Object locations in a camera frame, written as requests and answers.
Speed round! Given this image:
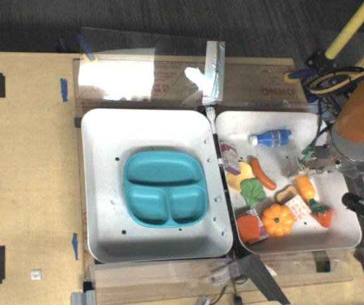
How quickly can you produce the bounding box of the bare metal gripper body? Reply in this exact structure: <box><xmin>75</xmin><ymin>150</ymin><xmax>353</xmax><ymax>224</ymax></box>
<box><xmin>306</xmin><ymin>144</ymin><xmax>364</xmax><ymax>175</ymax></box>

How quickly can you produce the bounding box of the orange carrot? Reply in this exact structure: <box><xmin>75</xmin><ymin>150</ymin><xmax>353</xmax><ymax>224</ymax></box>
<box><xmin>295</xmin><ymin>175</ymin><xmax>317</xmax><ymax>201</ymax></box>

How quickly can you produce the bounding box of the brown bread slice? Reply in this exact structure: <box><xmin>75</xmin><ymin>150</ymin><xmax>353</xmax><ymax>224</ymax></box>
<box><xmin>275</xmin><ymin>184</ymin><xmax>300</xmax><ymax>205</ymax></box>

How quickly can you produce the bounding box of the red sausage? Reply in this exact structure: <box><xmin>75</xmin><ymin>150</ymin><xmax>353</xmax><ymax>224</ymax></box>
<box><xmin>248</xmin><ymin>156</ymin><xmax>278</xmax><ymax>191</ymax></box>

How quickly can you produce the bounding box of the white and orange packet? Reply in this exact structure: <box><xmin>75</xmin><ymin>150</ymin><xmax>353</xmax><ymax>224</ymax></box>
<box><xmin>284</xmin><ymin>194</ymin><xmax>312</xmax><ymax>222</ymax></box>

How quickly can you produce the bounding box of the blue bottle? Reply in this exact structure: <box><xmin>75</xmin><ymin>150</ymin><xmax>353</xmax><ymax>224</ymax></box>
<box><xmin>248</xmin><ymin>129</ymin><xmax>293</xmax><ymax>148</ymax></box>

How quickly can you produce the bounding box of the green broccoli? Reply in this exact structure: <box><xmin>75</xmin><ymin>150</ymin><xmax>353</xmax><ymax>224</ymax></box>
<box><xmin>239</xmin><ymin>177</ymin><xmax>267</xmax><ymax>208</ymax></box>

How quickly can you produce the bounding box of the red strawberry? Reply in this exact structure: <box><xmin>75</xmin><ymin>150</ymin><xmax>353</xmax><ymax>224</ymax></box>
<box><xmin>309</xmin><ymin>198</ymin><xmax>334</xmax><ymax>229</ymax></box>

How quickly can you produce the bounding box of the orange pumpkin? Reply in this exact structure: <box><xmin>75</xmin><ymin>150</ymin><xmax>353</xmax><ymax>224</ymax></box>
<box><xmin>260</xmin><ymin>203</ymin><xmax>296</xmax><ymax>238</ymax></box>

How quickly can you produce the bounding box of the yellow round toy food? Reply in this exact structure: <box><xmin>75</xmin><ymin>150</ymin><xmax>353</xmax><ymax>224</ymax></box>
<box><xmin>226</xmin><ymin>161</ymin><xmax>253</xmax><ymax>192</ymax></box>

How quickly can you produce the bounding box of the purple and white carton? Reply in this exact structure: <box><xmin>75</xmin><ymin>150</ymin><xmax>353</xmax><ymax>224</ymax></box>
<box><xmin>219</xmin><ymin>140</ymin><xmax>242</xmax><ymax>176</ymax></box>

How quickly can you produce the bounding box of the white plastic tray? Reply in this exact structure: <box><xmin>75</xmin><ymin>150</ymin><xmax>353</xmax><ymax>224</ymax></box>
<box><xmin>80</xmin><ymin>107</ymin><xmax>234</xmax><ymax>264</ymax></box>
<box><xmin>214</xmin><ymin>110</ymin><xmax>363</xmax><ymax>255</ymax></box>

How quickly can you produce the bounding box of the orange carton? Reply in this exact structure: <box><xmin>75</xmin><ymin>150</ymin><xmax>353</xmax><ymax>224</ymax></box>
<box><xmin>235</xmin><ymin>208</ymin><xmax>269</xmax><ymax>246</ymax></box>

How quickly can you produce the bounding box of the blue divided plate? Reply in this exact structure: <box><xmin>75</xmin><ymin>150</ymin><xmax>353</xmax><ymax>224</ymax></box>
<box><xmin>123</xmin><ymin>151</ymin><xmax>209</xmax><ymax>229</ymax></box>

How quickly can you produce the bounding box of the black cylinder on white bracket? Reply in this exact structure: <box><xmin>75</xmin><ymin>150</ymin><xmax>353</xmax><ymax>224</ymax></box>
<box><xmin>341</xmin><ymin>172</ymin><xmax>364</xmax><ymax>220</ymax></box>

